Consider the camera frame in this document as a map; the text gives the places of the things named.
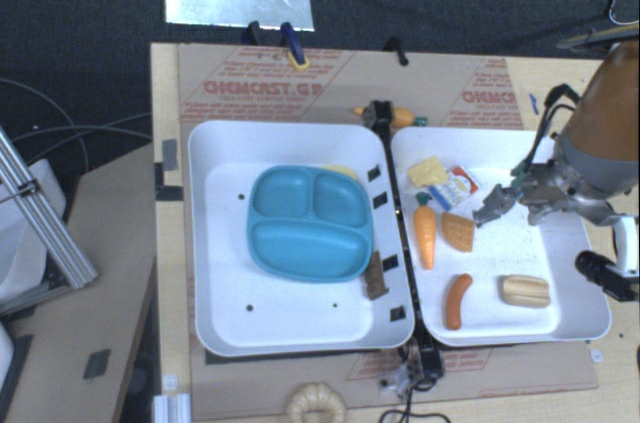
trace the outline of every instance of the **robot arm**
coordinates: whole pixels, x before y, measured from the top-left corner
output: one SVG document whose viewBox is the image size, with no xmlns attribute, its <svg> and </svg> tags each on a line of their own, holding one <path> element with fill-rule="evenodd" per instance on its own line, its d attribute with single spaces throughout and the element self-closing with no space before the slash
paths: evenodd
<svg viewBox="0 0 640 423">
<path fill-rule="evenodd" d="M 607 202 L 638 184 L 638 25 L 569 44 L 610 47 L 618 41 L 623 42 L 610 50 L 579 101 L 566 85 L 549 93 L 531 152 L 512 171 L 511 184 L 496 185 L 473 216 L 480 227 L 517 202 L 529 209 L 530 225 L 553 212 L 572 211 L 596 226 L 612 226 L 617 263 L 584 251 L 576 266 L 617 300 L 638 300 L 637 218 L 616 213 Z M 577 103 L 575 110 L 557 103 L 563 96 Z M 555 136 L 552 158 L 544 164 L 533 163 L 537 146 L 560 107 L 574 113 Z"/>
</svg>

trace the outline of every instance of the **white tray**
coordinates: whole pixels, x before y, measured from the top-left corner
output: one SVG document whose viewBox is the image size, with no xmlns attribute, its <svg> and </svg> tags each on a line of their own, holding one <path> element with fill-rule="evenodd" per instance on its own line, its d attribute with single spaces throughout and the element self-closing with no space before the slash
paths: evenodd
<svg viewBox="0 0 640 423">
<path fill-rule="evenodd" d="M 210 121 L 189 138 L 196 328 L 222 356 L 392 348 L 409 339 L 414 314 L 384 148 L 355 125 Z M 270 274 L 251 259 L 246 226 L 254 181 L 275 165 L 353 169 L 372 199 L 374 251 L 396 256 L 389 293 L 371 301 L 362 276 L 317 284 Z M 380 175 L 369 181 L 368 172 Z M 391 315 L 404 314 L 392 319 Z"/>
<path fill-rule="evenodd" d="M 438 214 L 435 264 L 426 270 L 420 263 L 413 212 L 418 206 L 416 189 L 407 170 L 437 156 L 447 169 L 461 165 L 481 185 L 469 199 L 451 212 L 472 218 L 472 210 L 496 183 L 508 185 L 509 171 L 528 153 L 533 132 L 454 128 L 405 128 L 392 142 L 413 268 L 427 329 L 450 346 L 497 345 L 536 341 L 594 339 L 604 335 L 611 316 L 602 290 L 589 283 L 575 268 L 576 256 L 589 249 L 582 219 L 575 214 L 550 214 L 537 227 L 527 223 L 527 209 L 520 204 L 500 219 L 475 230 L 473 252 L 449 246 L 440 230 L 444 211 L 436 201 L 429 204 Z M 551 141 L 538 149 L 536 161 L 551 155 Z M 445 299 L 453 279 L 468 273 L 473 284 L 463 298 L 462 328 L 452 331 L 444 324 Z M 551 304 L 546 308 L 510 306 L 500 299 L 502 276 L 522 274 L 549 282 Z"/>
</svg>

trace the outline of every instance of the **blue tape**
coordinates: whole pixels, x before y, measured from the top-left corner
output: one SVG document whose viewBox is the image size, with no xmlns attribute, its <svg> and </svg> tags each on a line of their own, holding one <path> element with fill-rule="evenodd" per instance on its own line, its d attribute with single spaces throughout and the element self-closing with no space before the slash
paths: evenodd
<svg viewBox="0 0 640 423">
<path fill-rule="evenodd" d="M 538 100 L 536 99 L 536 97 L 529 93 L 529 99 L 531 100 L 531 107 L 533 108 L 533 113 L 536 115 L 540 115 L 540 112 L 538 112 Z"/>
</svg>

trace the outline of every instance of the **toy sausage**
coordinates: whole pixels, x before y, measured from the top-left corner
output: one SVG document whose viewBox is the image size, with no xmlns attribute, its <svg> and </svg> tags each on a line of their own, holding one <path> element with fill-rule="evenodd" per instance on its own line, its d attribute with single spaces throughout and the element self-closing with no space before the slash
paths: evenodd
<svg viewBox="0 0 640 423">
<path fill-rule="evenodd" d="M 445 308 L 447 329 L 457 331 L 462 327 L 462 318 L 460 316 L 460 306 L 462 305 L 462 297 L 467 288 L 471 286 L 473 278 L 469 274 L 462 274 L 458 277 L 447 295 L 447 304 Z"/>
</svg>

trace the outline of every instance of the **black cable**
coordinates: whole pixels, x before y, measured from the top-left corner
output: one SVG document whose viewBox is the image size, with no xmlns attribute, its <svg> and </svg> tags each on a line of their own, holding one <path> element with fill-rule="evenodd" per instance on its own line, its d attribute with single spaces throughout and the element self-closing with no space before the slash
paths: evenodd
<svg viewBox="0 0 640 423">
<path fill-rule="evenodd" d="M 144 118 L 150 117 L 150 116 L 151 116 L 151 113 L 149 113 L 149 112 L 144 113 L 144 114 L 137 114 L 137 115 L 133 115 L 131 117 L 125 117 L 124 119 L 118 119 L 117 121 L 112 121 L 110 123 L 106 123 L 103 126 L 117 126 L 119 124 L 124 124 L 124 123 L 128 123 L 128 122 L 131 122 L 131 121 L 136 121 L 138 119 L 144 119 Z M 67 137 L 66 139 L 61 140 L 60 142 L 57 142 L 53 146 L 49 147 L 48 149 L 45 149 L 44 151 L 38 153 L 36 156 L 31 158 L 27 162 L 27 164 L 30 165 L 33 162 L 38 161 L 40 158 L 43 158 L 44 156 L 48 155 L 52 151 L 55 151 L 56 149 L 59 149 L 59 148 L 63 147 L 64 145 L 68 144 L 69 142 L 73 142 L 74 140 L 79 140 L 82 137 L 84 137 L 85 135 L 89 135 L 91 133 L 94 133 L 94 130 L 83 131 L 83 132 L 78 133 L 76 135 L 73 135 L 71 137 Z"/>
<path fill-rule="evenodd" d="M 544 112 L 540 118 L 540 124 L 538 125 L 535 139 L 533 140 L 533 146 L 522 162 L 524 164 L 524 172 L 529 171 L 529 168 L 533 163 L 533 158 L 538 150 L 538 146 L 540 145 L 542 138 L 547 134 L 547 130 L 549 129 L 553 116 L 557 112 L 558 108 L 565 108 L 571 111 L 575 110 L 573 107 L 563 103 L 556 105 L 556 102 L 563 96 L 566 96 L 575 104 L 580 100 L 580 95 L 566 83 L 558 85 L 549 91 L 549 94 L 547 94 L 547 97 L 544 100 Z"/>
<path fill-rule="evenodd" d="M 380 415 L 380 419 L 378 420 L 378 423 L 384 423 L 384 420 L 387 418 L 387 416 L 391 416 L 392 414 L 398 414 L 402 416 L 397 421 L 397 423 L 409 423 L 409 418 L 417 418 L 417 419 L 440 418 L 446 423 L 451 423 L 451 420 L 447 416 L 439 412 L 431 412 L 431 413 L 425 413 L 425 414 L 411 412 L 412 395 L 413 395 L 413 389 L 411 389 L 409 391 L 409 394 L 407 395 L 407 403 L 405 405 L 404 410 L 389 409 L 387 411 L 384 411 Z"/>
<path fill-rule="evenodd" d="M 42 100 L 46 101 L 49 105 L 51 105 L 53 108 L 55 108 L 58 112 L 60 112 L 60 114 L 62 114 L 62 116 L 65 118 L 65 120 L 71 125 L 71 126 L 75 126 L 76 123 L 73 121 L 73 119 L 71 119 L 71 117 L 69 117 L 69 114 L 67 114 L 67 112 L 64 111 L 64 109 L 58 105 L 53 99 L 51 99 L 49 96 L 47 96 L 46 94 L 44 94 L 43 92 L 40 92 L 37 89 L 34 89 L 33 87 L 29 87 L 28 85 L 21 83 L 21 82 L 16 82 L 15 80 L 9 80 L 8 78 L 3 78 L 0 77 L 0 83 L 3 83 L 5 85 L 10 85 L 12 87 L 17 87 L 18 89 L 30 92 L 31 94 L 34 94 L 35 96 L 41 98 Z M 84 156 L 84 165 L 85 165 L 85 169 L 88 171 L 89 170 L 89 153 L 87 152 L 87 146 L 84 143 L 84 140 L 80 140 L 80 147 L 82 148 L 82 154 Z"/>
<path fill-rule="evenodd" d="M 146 133 L 139 133 L 137 131 L 131 131 L 131 130 L 123 130 L 122 128 L 114 128 L 113 126 L 94 126 L 90 124 L 81 124 L 76 126 L 57 126 L 55 128 L 46 128 L 44 130 L 36 130 L 30 133 L 25 133 L 24 135 L 20 135 L 19 137 L 16 137 L 11 140 L 15 144 L 16 142 L 30 139 L 38 135 L 44 135 L 46 133 L 54 133 L 59 131 L 74 131 L 74 130 L 90 130 L 92 132 L 106 131 L 109 133 L 122 133 L 124 135 L 131 135 L 133 137 L 139 137 L 141 139 L 153 140 L 153 137 L 151 137 L 151 135 L 147 135 Z"/>
<path fill-rule="evenodd" d="M 404 346 L 398 347 L 397 352 L 403 363 L 409 360 L 409 353 L 405 350 Z"/>
<path fill-rule="evenodd" d="M 428 382 L 428 381 L 421 380 L 415 386 L 413 386 L 413 390 L 417 391 L 418 393 L 426 393 L 427 391 L 431 391 L 433 389 L 433 386 L 436 385 L 435 381 L 431 381 L 430 383 L 423 385 L 423 383 L 425 382 Z"/>
<path fill-rule="evenodd" d="M 553 116 L 555 115 L 555 113 L 561 108 L 564 108 L 565 110 L 569 110 L 570 112 L 573 112 L 576 109 L 575 107 L 572 107 L 571 105 L 565 105 L 564 103 L 560 103 L 556 105 L 555 107 L 553 107 L 553 109 L 549 113 L 549 118 L 547 119 L 549 124 L 551 124 L 551 121 L 553 120 Z"/>
</svg>

